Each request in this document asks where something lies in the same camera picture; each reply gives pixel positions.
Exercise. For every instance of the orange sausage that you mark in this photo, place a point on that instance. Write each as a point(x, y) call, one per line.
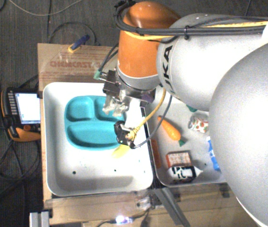
point(156, 154)

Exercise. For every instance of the black and white carton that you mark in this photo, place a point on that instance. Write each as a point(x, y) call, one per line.
point(183, 174)

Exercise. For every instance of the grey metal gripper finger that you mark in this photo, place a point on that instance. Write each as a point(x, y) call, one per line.
point(119, 109)
point(108, 105)

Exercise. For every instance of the white can with red print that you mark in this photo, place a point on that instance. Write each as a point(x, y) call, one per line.
point(199, 124)

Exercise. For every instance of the blue divided plate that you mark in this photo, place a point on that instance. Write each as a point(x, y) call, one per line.
point(89, 131)

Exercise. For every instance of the black cylinder on white bracket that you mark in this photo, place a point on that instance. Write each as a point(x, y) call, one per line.
point(123, 132)

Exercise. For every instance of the blue packet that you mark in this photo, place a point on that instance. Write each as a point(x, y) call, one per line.
point(213, 157)

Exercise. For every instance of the green round thing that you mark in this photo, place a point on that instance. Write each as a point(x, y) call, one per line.
point(191, 108)

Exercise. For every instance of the white plastic tray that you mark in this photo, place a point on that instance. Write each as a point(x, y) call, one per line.
point(96, 169)
point(195, 148)

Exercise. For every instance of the orange carton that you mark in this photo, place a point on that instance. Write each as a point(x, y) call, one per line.
point(178, 159)

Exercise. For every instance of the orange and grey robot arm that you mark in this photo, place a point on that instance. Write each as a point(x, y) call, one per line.
point(195, 63)

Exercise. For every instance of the yellow banana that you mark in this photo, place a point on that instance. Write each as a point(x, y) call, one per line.
point(119, 151)

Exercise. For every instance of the brown cardboard board red print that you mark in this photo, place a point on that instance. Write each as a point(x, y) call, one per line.
point(74, 65)

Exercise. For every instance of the orange carrot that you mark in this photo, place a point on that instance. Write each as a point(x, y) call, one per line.
point(170, 130)

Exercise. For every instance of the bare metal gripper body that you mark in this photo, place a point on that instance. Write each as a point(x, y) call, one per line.
point(115, 86)

